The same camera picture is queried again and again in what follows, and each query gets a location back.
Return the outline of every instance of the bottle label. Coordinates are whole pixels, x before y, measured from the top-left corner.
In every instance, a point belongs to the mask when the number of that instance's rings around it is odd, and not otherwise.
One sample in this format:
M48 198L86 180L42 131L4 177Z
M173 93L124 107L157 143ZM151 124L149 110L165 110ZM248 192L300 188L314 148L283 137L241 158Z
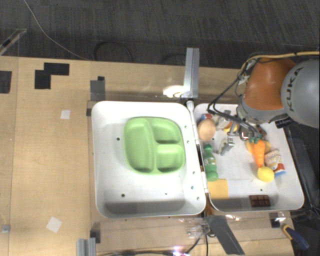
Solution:
M205 166L215 166L216 159L214 157L205 158L205 159L203 159L203 164Z

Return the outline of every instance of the green plate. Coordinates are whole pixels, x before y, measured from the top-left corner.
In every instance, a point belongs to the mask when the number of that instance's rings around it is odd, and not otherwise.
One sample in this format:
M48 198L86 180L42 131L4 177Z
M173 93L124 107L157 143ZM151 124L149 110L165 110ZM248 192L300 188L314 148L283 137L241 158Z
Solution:
M166 118L136 117L124 127L124 155L139 173L163 174L180 170L186 162L178 125Z

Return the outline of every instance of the dark background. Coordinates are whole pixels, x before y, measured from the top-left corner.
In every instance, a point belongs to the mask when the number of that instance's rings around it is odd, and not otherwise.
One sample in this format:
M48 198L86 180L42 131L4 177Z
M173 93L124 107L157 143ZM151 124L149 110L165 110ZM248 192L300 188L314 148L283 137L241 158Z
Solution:
M254 52L319 47L319 0L26 1L50 37L89 60L184 65L186 48L195 47L200 49L200 66L238 69ZM5 55L79 59L44 35L23 0L1 0L0 43L15 29L27 33ZM96 47L103 41L108 43ZM315 193L304 209L319 207L319 129L294 123L287 135L302 140L307 156L298 153L303 159L297 159L297 166L315 182L305 185L304 190ZM300 255L320 255L320 221L308 214L295 222L311 244Z

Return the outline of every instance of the logo on robot arm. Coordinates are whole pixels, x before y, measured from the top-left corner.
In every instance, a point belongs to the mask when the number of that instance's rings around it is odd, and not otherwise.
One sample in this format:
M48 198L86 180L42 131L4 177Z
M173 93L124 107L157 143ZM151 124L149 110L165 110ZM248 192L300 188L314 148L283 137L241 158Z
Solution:
M286 86L286 92L288 94L288 96L286 97L286 103L289 106L289 110L292 112L295 112L292 106L292 89L294 86L294 81L297 78L298 73L300 72L300 70L302 70L304 67L300 67L298 68L295 72L294 72L294 76L290 77L290 83Z

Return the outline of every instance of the green bottle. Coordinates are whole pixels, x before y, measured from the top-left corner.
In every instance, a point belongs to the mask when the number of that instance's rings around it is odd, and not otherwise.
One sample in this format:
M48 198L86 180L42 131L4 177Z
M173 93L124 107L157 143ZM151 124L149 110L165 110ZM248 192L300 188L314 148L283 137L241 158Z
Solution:
M204 145L203 165L207 181L216 181L218 179L217 165L210 144Z

